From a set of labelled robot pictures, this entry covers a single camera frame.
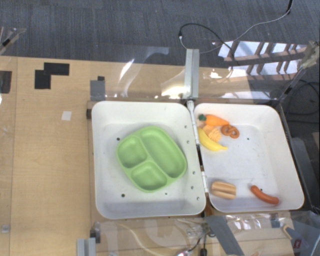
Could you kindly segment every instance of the toy pretzel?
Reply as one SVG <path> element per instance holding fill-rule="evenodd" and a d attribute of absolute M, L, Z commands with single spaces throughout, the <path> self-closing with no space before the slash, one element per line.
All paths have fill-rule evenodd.
<path fill-rule="evenodd" d="M 240 136 L 239 130 L 230 124 L 222 126 L 221 132 L 223 135 L 230 136 L 233 139 L 236 139 Z"/>

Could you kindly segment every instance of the black tape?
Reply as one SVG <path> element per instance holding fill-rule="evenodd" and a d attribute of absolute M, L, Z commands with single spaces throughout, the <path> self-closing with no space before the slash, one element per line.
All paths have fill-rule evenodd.
<path fill-rule="evenodd" d="M 90 238 L 95 238 L 96 244 L 101 243 L 100 233 L 96 232 L 95 230 L 90 230 Z"/>
<path fill-rule="evenodd" d="M 44 63 L 45 75 L 69 76 L 70 65 L 66 63 Z"/>
<path fill-rule="evenodd" d="M 291 92 L 291 90 L 292 90 L 292 87 L 289 87 L 288 89 L 285 90 L 284 94 L 288 95 Z"/>
<path fill-rule="evenodd" d="M 35 70 L 34 89 L 51 89 L 51 76 L 45 74 L 44 70 Z"/>
<path fill-rule="evenodd" d="M 11 89 L 11 71 L 0 71 L 0 94 L 8 94 Z"/>
<path fill-rule="evenodd" d="M 92 113 L 92 109 L 87 108 L 87 110 L 86 110 L 86 119 L 87 120 L 90 120 L 92 118 L 91 113 Z"/>
<path fill-rule="evenodd" d="M 5 41 L 2 43 L 2 45 L 3 45 L 4 47 L 6 47 L 10 42 L 11 42 L 11 40 L 8 38 L 7 40 L 5 40 Z"/>

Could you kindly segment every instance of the white tape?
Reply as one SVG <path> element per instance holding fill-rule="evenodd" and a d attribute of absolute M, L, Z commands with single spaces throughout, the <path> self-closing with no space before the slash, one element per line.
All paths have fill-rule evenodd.
<path fill-rule="evenodd" d="M 71 120 L 72 111 L 63 111 L 61 120 L 70 121 Z"/>
<path fill-rule="evenodd" d="M 1 233 L 9 233 L 9 232 L 10 232 L 10 225 L 1 226 Z"/>

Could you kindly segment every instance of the green plate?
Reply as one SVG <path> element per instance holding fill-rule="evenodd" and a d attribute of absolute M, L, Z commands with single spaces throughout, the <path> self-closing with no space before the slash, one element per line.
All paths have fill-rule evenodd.
<path fill-rule="evenodd" d="M 116 158 L 132 183 L 144 192 L 168 186 L 187 170 L 181 149 L 157 126 L 142 128 L 125 137 L 116 147 Z"/>

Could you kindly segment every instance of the toy bread roll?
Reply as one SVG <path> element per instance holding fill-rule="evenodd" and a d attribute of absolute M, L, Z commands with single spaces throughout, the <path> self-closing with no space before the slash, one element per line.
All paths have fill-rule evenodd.
<path fill-rule="evenodd" d="M 224 199 L 235 199 L 237 188 L 235 185 L 227 182 L 215 181 L 211 184 L 211 193 L 216 197 Z"/>

